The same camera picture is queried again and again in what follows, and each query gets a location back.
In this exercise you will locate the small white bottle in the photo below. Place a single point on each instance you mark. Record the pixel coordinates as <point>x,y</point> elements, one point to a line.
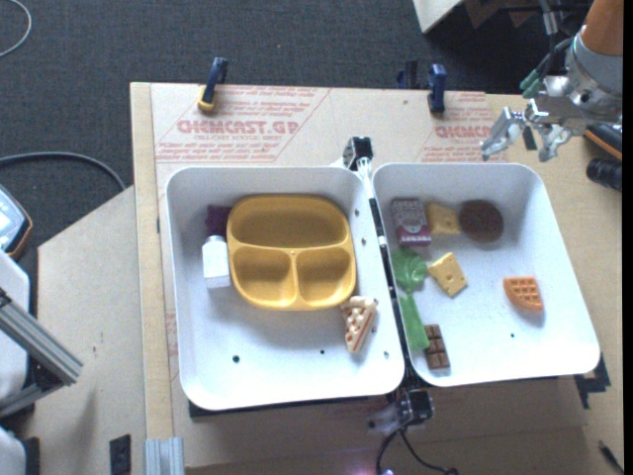
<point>215,260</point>

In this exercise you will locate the orange waffle piece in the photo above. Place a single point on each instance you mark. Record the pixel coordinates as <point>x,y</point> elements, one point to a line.
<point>523,292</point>

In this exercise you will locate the black cylinder on white bracket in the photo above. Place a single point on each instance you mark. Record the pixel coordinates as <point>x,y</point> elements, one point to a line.
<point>605,173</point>

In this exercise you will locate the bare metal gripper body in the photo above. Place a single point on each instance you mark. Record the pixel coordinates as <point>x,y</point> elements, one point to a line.
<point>578,99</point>

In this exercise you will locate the white plastic tray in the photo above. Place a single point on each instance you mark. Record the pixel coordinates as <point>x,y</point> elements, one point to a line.
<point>494,334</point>
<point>277,359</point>

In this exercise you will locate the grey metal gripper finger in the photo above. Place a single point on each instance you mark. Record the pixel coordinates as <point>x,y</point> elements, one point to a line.
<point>500,134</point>
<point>555,141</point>

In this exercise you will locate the thin black and white rod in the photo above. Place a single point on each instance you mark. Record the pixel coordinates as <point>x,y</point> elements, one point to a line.
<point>382,238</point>

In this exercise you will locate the red and white carton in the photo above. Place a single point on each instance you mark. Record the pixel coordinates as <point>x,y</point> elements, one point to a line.
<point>409,220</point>

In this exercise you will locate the brown chocolate bar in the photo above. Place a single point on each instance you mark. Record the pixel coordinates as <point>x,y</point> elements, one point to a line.
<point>436,347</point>

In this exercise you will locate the green leafy vegetable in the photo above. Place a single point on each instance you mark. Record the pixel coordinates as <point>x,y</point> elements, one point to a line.
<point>408,270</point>

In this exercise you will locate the yellow cheese wedge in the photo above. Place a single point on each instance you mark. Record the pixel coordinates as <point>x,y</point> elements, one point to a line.
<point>442,219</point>
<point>448,274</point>

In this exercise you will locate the yellow divided plate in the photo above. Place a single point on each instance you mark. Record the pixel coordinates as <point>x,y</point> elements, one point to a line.
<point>289,225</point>

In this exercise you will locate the cream and red cake slice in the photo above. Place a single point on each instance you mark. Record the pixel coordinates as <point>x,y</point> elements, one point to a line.
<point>358,322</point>

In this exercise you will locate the brown cardboard board red print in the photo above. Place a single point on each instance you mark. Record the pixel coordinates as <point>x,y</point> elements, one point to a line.
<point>297,112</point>

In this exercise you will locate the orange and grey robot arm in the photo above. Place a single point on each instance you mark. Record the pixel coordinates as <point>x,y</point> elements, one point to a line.
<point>601,13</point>

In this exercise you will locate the brown round biscuit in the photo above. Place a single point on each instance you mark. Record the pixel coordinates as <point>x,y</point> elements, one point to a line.
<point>480,221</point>

